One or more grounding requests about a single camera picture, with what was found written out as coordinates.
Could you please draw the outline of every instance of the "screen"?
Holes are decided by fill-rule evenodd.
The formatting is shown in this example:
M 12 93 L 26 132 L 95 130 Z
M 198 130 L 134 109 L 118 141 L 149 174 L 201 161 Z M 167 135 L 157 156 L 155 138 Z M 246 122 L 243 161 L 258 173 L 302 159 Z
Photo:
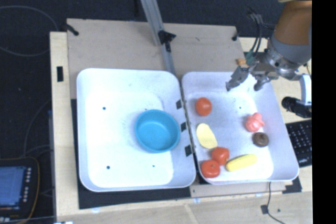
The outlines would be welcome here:
M 25 166 L 0 167 L 0 206 L 18 205 Z

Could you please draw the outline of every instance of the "keyboard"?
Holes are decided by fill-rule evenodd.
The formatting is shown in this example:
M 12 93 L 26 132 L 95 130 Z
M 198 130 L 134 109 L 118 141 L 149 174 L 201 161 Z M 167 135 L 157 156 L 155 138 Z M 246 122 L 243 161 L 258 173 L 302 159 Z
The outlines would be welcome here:
M 312 165 L 311 119 L 286 124 L 299 167 Z

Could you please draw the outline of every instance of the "blue bowl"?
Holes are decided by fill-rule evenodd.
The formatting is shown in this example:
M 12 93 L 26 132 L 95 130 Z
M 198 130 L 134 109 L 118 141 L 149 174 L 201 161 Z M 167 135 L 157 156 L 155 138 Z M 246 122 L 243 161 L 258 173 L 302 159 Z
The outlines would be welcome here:
M 180 140 L 180 127 L 162 110 L 147 110 L 135 122 L 135 135 L 147 151 L 161 153 L 172 150 Z

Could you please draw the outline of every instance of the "wooden table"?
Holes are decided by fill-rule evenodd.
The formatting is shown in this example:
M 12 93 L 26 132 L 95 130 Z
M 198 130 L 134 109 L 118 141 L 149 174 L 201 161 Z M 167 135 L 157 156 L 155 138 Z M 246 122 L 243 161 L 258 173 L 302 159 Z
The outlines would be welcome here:
M 147 23 L 69 19 L 79 32 L 50 33 L 52 107 L 54 123 L 56 215 L 58 221 L 79 223 L 273 223 L 263 215 L 268 184 L 200 186 L 191 197 L 79 209 L 75 148 L 70 100 L 76 98 L 77 73 L 90 67 L 163 70 L 161 49 L 153 45 Z M 233 41 L 235 27 L 165 24 L 177 35 L 172 53 L 178 78 L 191 70 L 233 71 L 235 59 L 244 56 L 252 38 Z M 301 98 L 300 85 L 280 78 L 272 82 L 281 103 L 285 96 Z M 284 121 L 300 121 L 281 108 Z M 270 212 L 284 222 L 312 221 L 312 167 L 300 169 L 301 193 L 281 194 L 291 182 L 272 183 Z

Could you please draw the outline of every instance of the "white tray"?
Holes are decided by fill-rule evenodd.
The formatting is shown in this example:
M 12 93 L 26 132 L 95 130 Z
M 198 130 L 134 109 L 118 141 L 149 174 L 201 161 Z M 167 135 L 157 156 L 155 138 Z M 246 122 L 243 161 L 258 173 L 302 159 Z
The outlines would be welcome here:
M 203 148 L 196 135 L 200 123 L 206 123 L 212 129 L 218 146 L 230 150 L 230 158 L 244 154 L 256 154 L 256 164 L 234 172 L 228 172 L 223 166 L 215 178 L 204 178 L 215 185 L 286 181 L 298 176 L 299 166 L 293 151 L 278 101 L 271 83 L 260 91 L 253 89 L 256 83 L 251 75 L 240 86 L 227 92 L 225 82 L 230 80 L 232 72 L 190 72 L 182 78 L 184 102 L 193 137 L 198 166 L 211 159 L 211 151 Z M 200 97 L 211 100 L 213 109 L 210 115 L 199 116 L 195 111 L 195 102 Z M 252 142 L 252 134 L 244 127 L 248 115 L 262 114 L 265 126 L 260 132 L 269 136 L 269 145 L 257 147 Z
M 180 85 L 166 71 L 85 69 L 77 77 L 79 176 L 92 191 L 181 188 L 195 179 Z M 149 153 L 136 141 L 134 123 L 149 109 L 173 116 L 177 147 Z

